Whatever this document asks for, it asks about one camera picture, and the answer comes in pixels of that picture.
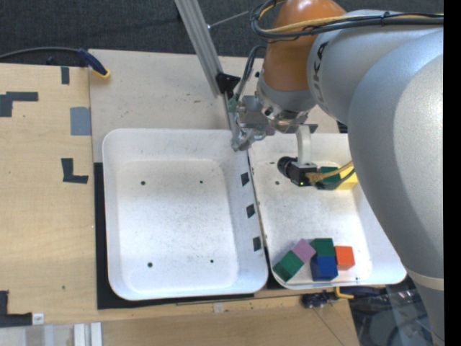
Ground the blue cube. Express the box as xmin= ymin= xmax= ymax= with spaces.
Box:
xmin=310 ymin=254 xmax=339 ymax=282

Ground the black cylinder on white bracket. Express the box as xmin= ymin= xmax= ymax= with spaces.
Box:
xmin=277 ymin=123 xmax=319 ymax=187

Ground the purple cube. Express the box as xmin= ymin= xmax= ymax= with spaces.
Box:
xmin=291 ymin=238 xmax=317 ymax=265

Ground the white plastic tray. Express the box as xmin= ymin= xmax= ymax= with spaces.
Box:
xmin=248 ymin=132 xmax=408 ymax=290
xmin=102 ymin=128 xmax=269 ymax=301

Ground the thin black rod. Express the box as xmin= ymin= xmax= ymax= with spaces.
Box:
xmin=246 ymin=149 xmax=270 ymax=266

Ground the green cube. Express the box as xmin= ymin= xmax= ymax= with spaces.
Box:
xmin=272 ymin=250 xmax=305 ymax=283
xmin=310 ymin=237 xmax=336 ymax=259
xmin=315 ymin=166 xmax=342 ymax=191

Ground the orange cube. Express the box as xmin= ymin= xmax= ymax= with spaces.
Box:
xmin=334 ymin=245 xmax=356 ymax=271

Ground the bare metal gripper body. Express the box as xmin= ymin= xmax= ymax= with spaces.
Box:
xmin=236 ymin=94 xmax=311 ymax=137

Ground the pale wood board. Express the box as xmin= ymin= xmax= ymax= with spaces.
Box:
xmin=88 ymin=48 xmax=357 ymax=322

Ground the yellow cube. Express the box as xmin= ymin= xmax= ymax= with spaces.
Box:
xmin=335 ymin=167 xmax=359 ymax=191

